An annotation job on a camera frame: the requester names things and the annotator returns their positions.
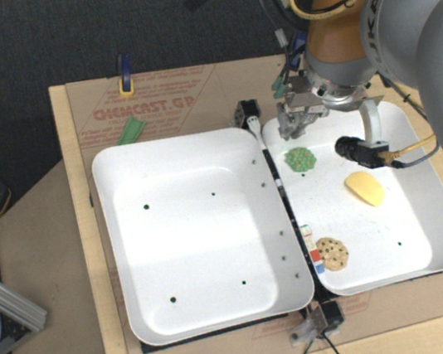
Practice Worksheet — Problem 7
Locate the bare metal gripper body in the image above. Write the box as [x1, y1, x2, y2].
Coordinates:
[280, 63, 372, 125]

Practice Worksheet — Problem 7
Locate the thin black and white rod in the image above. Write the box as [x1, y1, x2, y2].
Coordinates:
[245, 109, 325, 307]

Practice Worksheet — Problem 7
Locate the brown cardboard board red print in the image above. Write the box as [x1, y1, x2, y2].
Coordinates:
[65, 22, 443, 354]

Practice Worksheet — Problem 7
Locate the white plastic tray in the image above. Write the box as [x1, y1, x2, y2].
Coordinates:
[258, 88, 443, 307]
[87, 116, 322, 353]

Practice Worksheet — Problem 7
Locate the brown chocolate chip biscuit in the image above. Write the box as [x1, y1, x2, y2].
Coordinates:
[314, 233, 352, 274]

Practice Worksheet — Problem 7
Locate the green ridged strip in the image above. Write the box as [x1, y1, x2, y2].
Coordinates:
[112, 114, 151, 147]

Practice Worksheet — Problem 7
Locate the black block with thin wires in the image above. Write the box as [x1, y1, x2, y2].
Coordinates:
[229, 97, 263, 130]
[284, 298, 349, 347]

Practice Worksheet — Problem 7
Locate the black cylinder on white bracket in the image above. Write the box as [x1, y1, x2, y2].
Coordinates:
[326, 95, 396, 176]

